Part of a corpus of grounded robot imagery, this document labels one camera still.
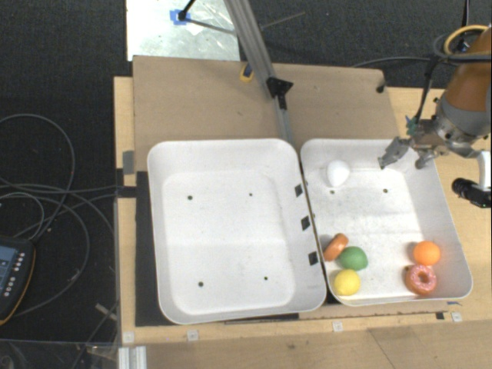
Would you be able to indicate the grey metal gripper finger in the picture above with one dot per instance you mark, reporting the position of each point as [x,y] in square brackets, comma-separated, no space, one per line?
[424,158]
[394,150]

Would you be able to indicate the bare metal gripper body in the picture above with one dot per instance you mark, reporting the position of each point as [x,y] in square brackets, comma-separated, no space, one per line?
[430,138]

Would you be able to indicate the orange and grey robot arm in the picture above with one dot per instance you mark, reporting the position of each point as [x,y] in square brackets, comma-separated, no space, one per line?
[469,83]

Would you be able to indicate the white egg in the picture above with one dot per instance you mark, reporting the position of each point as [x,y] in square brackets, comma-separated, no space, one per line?
[338,172]

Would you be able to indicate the white plastic tray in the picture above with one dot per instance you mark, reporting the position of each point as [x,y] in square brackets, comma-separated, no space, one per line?
[380,225]
[230,237]

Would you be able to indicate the orange fruit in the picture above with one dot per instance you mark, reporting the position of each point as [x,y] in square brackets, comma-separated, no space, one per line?
[426,253]

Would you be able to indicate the green lime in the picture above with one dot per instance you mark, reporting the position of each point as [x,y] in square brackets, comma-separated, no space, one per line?
[353,259]

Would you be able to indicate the pink frosted doughnut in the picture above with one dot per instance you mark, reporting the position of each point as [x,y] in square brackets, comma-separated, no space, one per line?
[413,281]

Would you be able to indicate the yellow lemon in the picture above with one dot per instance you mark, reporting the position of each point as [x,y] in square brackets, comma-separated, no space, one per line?
[346,282]

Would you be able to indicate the brown cardboard board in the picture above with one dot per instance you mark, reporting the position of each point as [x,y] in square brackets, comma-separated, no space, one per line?
[200,106]

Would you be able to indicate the black cylinder on white bracket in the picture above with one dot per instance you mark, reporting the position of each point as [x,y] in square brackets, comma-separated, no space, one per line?
[471,192]

